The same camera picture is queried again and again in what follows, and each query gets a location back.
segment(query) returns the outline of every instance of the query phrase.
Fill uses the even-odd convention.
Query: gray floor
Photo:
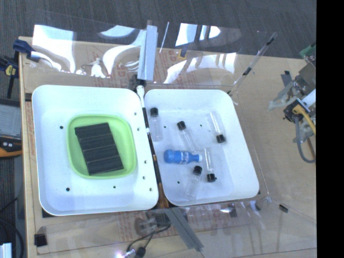
[[[237,28],[240,42],[227,47],[241,54],[256,54],[273,32],[278,38],[267,56],[300,58],[299,52],[316,41],[317,0],[0,0],[0,54],[12,57],[12,44],[19,36],[32,36],[42,13],[91,19],[97,22],[144,28],[147,20],[205,24]],[[67,30],[84,30],[83,22],[66,22],[63,16],[49,22]],[[9,79],[0,74],[0,98],[6,99]],[[12,99],[19,100],[18,81]],[[13,159],[0,160],[0,208],[18,196]],[[16,224],[14,205],[0,217]],[[15,234],[8,231],[10,241]]]

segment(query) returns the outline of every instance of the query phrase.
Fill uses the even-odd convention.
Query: white tray
[[[32,95],[39,199],[56,216],[151,209],[158,200],[153,160],[137,94],[127,89],[43,85]],[[132,128],[137,165],[121,178],[94,180],[69,163],[67,127],[83,114],[120,116]]]
[[[177,206],[223,202],[254,197],[259,182],[246,145],[234,104],[229,95],[220,90],[150,90],[145,96],[147,112],[159,109],[163,140],[154,142],[162,185],[168,200]],[[206,115],[215,111],[222,120],[226,142],[219,144]],[[217,180],[206,180],[203,163],[165,163],[166,149],[185,149],[177,123],[183,120],[201,147],[211,147],[214,173]],[[202,183],[195,201],[183,198],[188,174],[195,165],[203,167]]]

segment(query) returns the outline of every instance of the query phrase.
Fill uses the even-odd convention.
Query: green bowl
[[[100,123],[109,124],[124,168],[120,170],[89,175],[78,138],[75,134],[75,128]],[[72,169],[78,175],[84,178],[93,179],[120,178],[129,175],[136,168],[137,156],[134,137],[130,125],[124,119],[118,116],[84,114],[73,118],[69,122],[67,133],[69,162]]]

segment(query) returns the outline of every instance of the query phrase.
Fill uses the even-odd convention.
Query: yellow cable
[[[292,112],[294,114],[302,114],[302,116],[304,116],[304,118],[306,119],[306,121],[308,122],[310,128],[312,129],[314,135],[316,135],[316,126],[314,125],[313,121],[311,120],[311,118],[309,117],[309,115],[306,113],[305,109],[300,105],[296,105],[293,109]]]

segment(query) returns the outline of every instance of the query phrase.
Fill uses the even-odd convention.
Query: black rectangular object
[[[90,175],[124,169],[108,123],[75,128]]]

